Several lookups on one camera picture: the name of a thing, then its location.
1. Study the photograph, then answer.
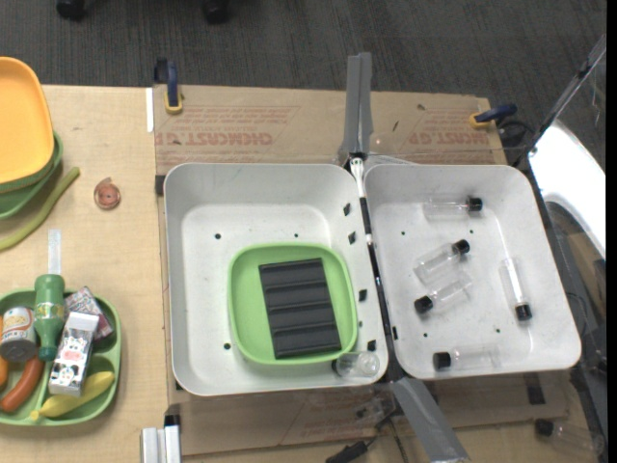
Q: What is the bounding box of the thin black and white rod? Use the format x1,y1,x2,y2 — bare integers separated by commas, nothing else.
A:
349,156,400,381

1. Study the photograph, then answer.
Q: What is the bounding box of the black ribbed rectangular tray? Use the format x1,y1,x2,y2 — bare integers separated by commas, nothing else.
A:
257,257,343,361

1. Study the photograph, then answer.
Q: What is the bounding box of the brown cardboard board red print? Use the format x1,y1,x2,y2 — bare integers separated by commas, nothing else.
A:
152,83,571,457

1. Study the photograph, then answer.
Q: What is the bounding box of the green square plate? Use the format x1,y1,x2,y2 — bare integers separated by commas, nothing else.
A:
227,242,360,367

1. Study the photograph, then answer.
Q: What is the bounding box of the white plastic tray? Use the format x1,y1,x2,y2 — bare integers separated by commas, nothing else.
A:
362,163,583,382
162,162,389,398

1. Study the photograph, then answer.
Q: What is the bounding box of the clear plastic bottle black cap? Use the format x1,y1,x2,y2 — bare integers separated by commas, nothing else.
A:
331,350,382,380
413,238,471,284
422,196,484,222
534,418,604,454
413,272,474,315
498,257,534,322
432,345,503,372

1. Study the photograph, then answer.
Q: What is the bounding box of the red and white packet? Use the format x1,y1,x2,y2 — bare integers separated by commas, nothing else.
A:
63,286,116,342

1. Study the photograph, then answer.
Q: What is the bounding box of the green divided plate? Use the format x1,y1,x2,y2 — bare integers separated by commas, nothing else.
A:
0,287,122,427

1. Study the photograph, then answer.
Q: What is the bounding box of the long green bean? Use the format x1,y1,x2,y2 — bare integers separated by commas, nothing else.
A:
0,166,82,253

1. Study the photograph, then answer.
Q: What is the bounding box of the white milk carton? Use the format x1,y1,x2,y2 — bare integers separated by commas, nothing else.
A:
47,311,101,398

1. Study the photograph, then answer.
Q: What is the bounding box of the green bottle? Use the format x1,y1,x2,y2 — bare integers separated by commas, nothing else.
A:
33,273,67,363

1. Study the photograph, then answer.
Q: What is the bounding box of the yellow banana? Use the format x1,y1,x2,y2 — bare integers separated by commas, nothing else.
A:
30,369,117,422

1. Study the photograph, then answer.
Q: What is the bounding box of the orange plate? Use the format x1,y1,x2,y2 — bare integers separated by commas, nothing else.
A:
0,56,56,186

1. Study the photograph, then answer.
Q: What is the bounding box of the small can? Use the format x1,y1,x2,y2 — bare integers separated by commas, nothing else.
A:
0,306,40,364

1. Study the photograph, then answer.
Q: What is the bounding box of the red sausage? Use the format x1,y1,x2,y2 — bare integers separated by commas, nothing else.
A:
0,354,46,415

